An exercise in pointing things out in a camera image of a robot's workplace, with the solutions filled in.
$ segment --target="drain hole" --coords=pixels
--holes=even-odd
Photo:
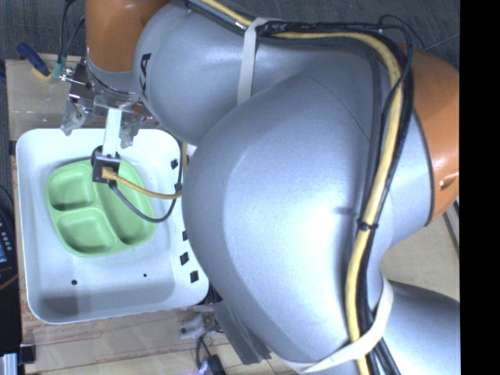
[[[189,261],[189,254],[188,252],[185,252],[181,257],[180,257],[180,264],[183,266],[185,263]]]
[[[193,284],[196,282],[198,279],[200,279],[200,276],[198,275],[198,271],[193,271],[189,274],[191,276],[191,283]]]

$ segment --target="blue clamp handle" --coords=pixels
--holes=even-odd
[[[26,43],[21,41],[16,48],[17,52],[22,56],[26,57],[26,59],[33,64],[33,66],[44,76],[47,77],[50,75],[50,70],[44,63],[44,60],[38,55],[38,53],[33,50]]]

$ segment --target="white velcro strap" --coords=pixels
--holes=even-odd
[[[237,103],[241,104],[252,96],[253,68],[255,64],[255,44],[257,33],[255,27],[263,25],[268,19],[255,18],[245,31],[243,40],[243,58],[241,59],[240,82],[237,86]]]
[[[392,302],[394,301],[392,286],[385,277],[383,277],[383,279],[384,285],[378,302],[375,320],[372,323],[372,327],[357,341],[353,341],[350,345],[338,349],[325,359],[313,364],[292,362],[285,359],[281,360],[295,372],[302,374],[327,370],[328,368],[338,366],[347,361],[360,359],[368,354],[384,335],[385,326],[387,325],[392,308]]]

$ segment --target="green plate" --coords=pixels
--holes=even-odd
[[[139,172],[123,159],[119,175],[145,187]],[[147,195],[118,185],[139,211],[154,216]],[[145,243],[155,231],[155,223],[134,214],[107,184],[92,181],[90,159],[54,170],[47,179],[45,195],[60,241],[76,255],[98,257],[121,252]]]

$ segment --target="logo on robot arm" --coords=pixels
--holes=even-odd
[[[142,74],[139,74],[139,84],[141,85],[141,93],[145,98],[148,98],[146,95],[146,81],[147,81],[147,72],[146,68],[148,67],[148,62],[151,58],[151,53],[143,54],[141,58],[141,72]]]

